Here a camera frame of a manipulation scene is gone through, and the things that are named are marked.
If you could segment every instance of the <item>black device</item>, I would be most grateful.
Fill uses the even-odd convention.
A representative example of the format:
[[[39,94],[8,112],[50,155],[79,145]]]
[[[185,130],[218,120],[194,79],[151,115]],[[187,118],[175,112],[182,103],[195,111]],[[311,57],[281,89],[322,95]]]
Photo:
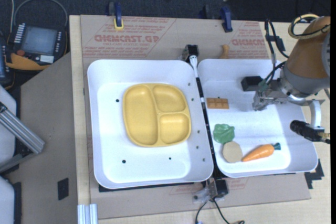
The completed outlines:
[[[307,122],[294,120],[290,123],[290,129],[310,141],[330,144],[330,134],[326,134],[322,127],[313,127]]]
[[[22,23],[15,26],[9,36],[7,55],[10,53],[10,59],[6,59],[6,64],[14,69],[41,70],[61,58],[66,47],[64,29]]]
[[[14,75],[13,70],[5,65],[5,48],[5,38],[0,35],[0,85],[4,88],[13,83]]]

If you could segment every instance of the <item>white cable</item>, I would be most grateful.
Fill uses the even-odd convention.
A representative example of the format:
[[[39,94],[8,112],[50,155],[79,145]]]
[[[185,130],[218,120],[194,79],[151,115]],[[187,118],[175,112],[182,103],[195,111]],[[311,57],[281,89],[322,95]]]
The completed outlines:
[[[10,21],[10,32],[12,32],[12,29],[13,29],[13,17],[14,17],[14,0],[12,0],[12,16],[11,16],[11,21]]]
[[[195,55],[191,55],[189,57],[189,61],[190,61],[190,65],[193,67],[194,69],[194,73],[195,73],[195,77],[199,77],[198,75],[198,71],[197,71],[197,57]]]
[[[328,89],[324,89],[324,92],[325,92],[325,94],[327,95],[327,97],[330,100],[330,92],[329,92],[329,90]]]
[[[17,15],[17,12],[19,11],[19,9],[20,9],[23,5],[25,5],[26,3],[31,2],[31,1],[35,1],[35,0],[26,0],[26,1],[23,1],[23,2],[17,7],[17,9],[15,10],[15,13],[14,13],[14,19],[13,19],[13,24],[14,24],[14,25],[16,25],[16,15]],[[65,14],[65,23],[64,23],[64,27],[66,27],[67,24],[68,24],[68,13],[67,13],[66,9],[64,8],[64,6],[63,6],[61,3],[59,3],[58,1],[56,1],[56,0],[48,0],[48,1],[52,1],[52,2],[56,3],[58,6],[61,7],[61,9],[63,10],[63,12],[64,12],[64,14]]]

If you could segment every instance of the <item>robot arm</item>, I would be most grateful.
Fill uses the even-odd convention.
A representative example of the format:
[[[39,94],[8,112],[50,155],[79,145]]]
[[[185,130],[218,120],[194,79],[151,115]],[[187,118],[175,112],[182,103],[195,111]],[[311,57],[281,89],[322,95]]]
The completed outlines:
[[[293,28],[302,18],[310,17],[314,20],[301,35],[295,35]],[[330,88],[330,17],[305,15],[295,19],[289,26],[290,36],[298,41],[286,62],[281,63],[272,70],[281,68],[280,76],[276,80],[264,79],[256,90],[253,109],[264,110],[270,104],[291,102],[298,105],[310,105],[312,119],[318,113],[311,100],[306,100],[322,89]],[[293,124],[292,130],[313,141],[330,140],[325,138],[324,130],[318,124]],[[302,134],[302,130],[312,129],[309,135]]]

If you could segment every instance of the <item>cracker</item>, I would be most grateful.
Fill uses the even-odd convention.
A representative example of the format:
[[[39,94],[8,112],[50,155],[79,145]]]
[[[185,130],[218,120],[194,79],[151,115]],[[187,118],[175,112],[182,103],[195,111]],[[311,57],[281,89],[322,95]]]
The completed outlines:
[[[233,141],[224,144],[222,154],[228,163],[240,162],[242,160],[241,158],[243,157],[243,152],[240,148],[240,145]]]
[[[209,109],[229,109],[229,102],[225,98],[207,98],[206,104]]]

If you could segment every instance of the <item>white tray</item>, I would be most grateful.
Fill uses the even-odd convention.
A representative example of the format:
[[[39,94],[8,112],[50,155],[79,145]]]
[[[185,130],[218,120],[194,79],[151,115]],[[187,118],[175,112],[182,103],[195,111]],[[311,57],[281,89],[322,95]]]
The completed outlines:
[[[213,160],[192,67],[179,60],[97,60],[88,68],[96,180],[117,189],[207,180]],[[122,115],[125,90],[140,83],[166,83],[185,95],[191,134],[183,143],[142,147],[127,137]]]
[[[240,144],[243,155],[262,144],[281,144],[281,150],[270,157],[228,163],[222,156],[222,144],[213,139],[217,165],[226,176],[307,172],[317,166],[314,144],[289,127],[293,120],[305,121],[301,107],[292,103],[273,104],[263,111],[254,111],[252,102],[255,92],[244,92],[242,89],[240,82],[245,77],[264,78],[271,69],[270,60],[206,59],[198,65],[204,98],[227,98],[229,103],[228,110],[207,108],[211,132],[217,123],[234,126],[234,141]]]
[[[15,194],[13,186],[0,176],[0,223],[13,224]]]

